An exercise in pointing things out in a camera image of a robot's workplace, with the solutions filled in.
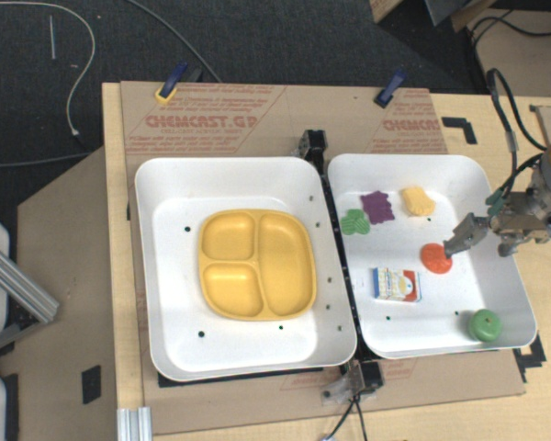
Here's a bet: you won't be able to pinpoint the green doughnut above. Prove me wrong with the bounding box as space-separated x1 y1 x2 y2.
467 308 503 344

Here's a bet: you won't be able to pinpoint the yellow divided plate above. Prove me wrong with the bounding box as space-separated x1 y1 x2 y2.
197 208 319 322

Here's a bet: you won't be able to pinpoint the white plastic tray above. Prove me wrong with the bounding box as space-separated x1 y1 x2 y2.
133 155 359 382
326 153 539 360

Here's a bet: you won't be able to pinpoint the brown cardboard board red print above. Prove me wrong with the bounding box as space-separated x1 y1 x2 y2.
118 80 528 436

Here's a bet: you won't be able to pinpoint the thin black rod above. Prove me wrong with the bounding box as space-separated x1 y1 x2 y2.
319 153 362 365

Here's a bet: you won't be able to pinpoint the orange round toy slice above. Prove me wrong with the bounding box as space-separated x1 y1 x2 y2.
419 242 455 276

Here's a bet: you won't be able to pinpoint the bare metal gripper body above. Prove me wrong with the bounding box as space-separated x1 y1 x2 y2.
488 177 551 246

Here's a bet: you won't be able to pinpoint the green toy vegetable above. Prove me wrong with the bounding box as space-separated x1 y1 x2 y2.
339 208 372 237

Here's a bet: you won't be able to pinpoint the yellow toy bread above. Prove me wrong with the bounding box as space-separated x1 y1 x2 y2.
401 186 437 218

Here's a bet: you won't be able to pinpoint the white red blue carton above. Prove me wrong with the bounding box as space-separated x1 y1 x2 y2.
372 266 423 304

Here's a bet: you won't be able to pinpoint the purple grapes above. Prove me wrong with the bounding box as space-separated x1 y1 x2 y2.
359 189 396 226

